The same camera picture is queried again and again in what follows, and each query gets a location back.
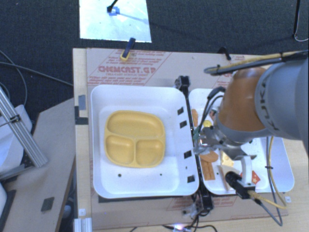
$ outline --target yellow plate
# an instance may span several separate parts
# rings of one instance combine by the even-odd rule
[[[155,167],[164,157],[164,126],[152,114],[117,111],[107,118],[104,144],[106,156],[117,165]]]

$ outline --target black carpet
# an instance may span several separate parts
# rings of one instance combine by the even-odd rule
[[[308,37],[309,0],[301,0],[299,38]],[[308,49],[292,38],[296,0],[147,0],[152,43],[135,49],[270,54]],[[15,64],[72,83],[72,49],[124,48],[124,42],[79,38],[79,0],[0,0],[0,50]],[[12,103],[24,102],[15,69],[0,66]],[[38,113],[73,97],[72,87],[23,72],[26,109]]]

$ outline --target blue clamp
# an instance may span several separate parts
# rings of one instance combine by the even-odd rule
[[[130,50],[133,49],[135,44],[135,39],[134,38],[130,38],[129,42],[126,45],[125,50],[122,52],[120,59],[123,61],[127,61],[127,59],[130,56]]]

